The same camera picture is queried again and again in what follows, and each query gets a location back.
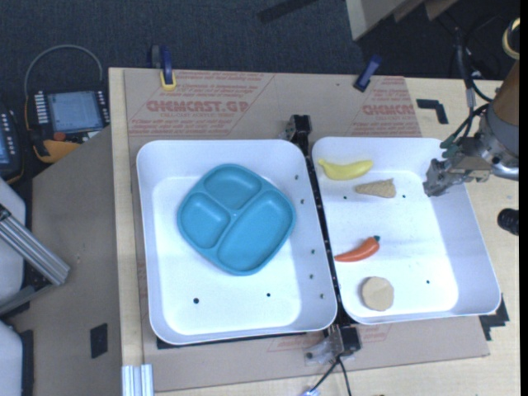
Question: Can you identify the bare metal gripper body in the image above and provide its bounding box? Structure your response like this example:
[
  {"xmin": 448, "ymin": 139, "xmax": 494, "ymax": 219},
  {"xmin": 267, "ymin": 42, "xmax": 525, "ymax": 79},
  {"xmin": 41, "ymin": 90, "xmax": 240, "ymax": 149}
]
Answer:
[{"xmin": 443, "ymin": 136, "xmax": 518, "ymax": 182}]

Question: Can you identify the white plastic tray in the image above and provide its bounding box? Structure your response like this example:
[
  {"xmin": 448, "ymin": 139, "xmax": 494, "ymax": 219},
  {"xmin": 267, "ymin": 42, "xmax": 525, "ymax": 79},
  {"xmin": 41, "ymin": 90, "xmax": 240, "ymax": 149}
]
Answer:
[
  {"xmin": 135, "ymin": 139, "xmax": 339, "ymax": 346},
  {"xmin": 311, "ymin": 136, "xmax": 502, "ymax": 326}
]

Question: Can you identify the yellow banana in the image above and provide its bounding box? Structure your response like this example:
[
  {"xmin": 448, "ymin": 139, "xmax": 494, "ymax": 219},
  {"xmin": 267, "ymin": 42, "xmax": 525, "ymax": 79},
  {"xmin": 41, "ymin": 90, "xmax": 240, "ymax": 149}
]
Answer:
[{"xmin": 317, "ymin": 158, "xmax": 375, "ymax": 182}]

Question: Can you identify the orange carrot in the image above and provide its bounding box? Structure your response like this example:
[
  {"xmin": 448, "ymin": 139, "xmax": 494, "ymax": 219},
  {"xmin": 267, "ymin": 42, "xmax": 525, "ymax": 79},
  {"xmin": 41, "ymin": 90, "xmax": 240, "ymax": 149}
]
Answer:
[{"xmin": 333, "ymin": 235, "xmax": 382, "ymax": 263}]

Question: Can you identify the thin black and white rod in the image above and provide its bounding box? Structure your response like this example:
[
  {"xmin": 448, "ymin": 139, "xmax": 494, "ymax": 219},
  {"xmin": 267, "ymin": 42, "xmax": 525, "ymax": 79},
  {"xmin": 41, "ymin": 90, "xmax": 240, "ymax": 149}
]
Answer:
[{"xmin": 299, "ymin": 137, "xmax": 347, "ymax": 328}]

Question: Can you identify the tan round biscuit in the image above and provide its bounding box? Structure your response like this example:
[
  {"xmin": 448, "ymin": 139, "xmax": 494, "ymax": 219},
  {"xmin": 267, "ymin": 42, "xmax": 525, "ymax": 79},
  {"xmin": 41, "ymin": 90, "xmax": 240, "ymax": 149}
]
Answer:
[{"xmin": 361, "ymin": 276, "xmax": 395, "ymax": 313}]

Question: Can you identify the brown cardboard board red print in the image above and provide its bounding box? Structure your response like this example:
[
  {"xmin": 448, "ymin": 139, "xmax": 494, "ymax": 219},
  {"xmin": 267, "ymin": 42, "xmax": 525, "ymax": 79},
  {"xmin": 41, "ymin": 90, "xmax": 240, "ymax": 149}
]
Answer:
[{"xmin": 123, "ymin": 68, "xmax": 492, "ymax": 394}]

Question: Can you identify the blue divided plate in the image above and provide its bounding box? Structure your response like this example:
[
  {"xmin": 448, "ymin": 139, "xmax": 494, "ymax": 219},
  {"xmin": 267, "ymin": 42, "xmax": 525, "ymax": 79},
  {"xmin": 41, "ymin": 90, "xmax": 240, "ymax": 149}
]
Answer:
[{"xmin": 177, "ymin": 163, "xmax": 297, "ymax": 277}]

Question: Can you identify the black cylinder on white bracket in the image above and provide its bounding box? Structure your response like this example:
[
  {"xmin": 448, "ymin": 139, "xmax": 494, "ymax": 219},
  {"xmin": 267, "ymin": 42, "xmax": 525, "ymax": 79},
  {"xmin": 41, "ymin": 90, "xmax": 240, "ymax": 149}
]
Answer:
[{"xmin": 491, "ymin": 162, "xmax": 520, "ymax": 236}]

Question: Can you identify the black block with thin wires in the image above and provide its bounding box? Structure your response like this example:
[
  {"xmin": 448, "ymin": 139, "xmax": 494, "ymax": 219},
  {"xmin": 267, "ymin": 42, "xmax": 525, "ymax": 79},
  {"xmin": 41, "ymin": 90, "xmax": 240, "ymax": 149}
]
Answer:
[
  {"xmin": 305, "ymin": 324, "xmax": 363, "ymax": 365},
  {"xmin": 280, "ymin": 114, "xmax": 311, "ymax": 143}
]

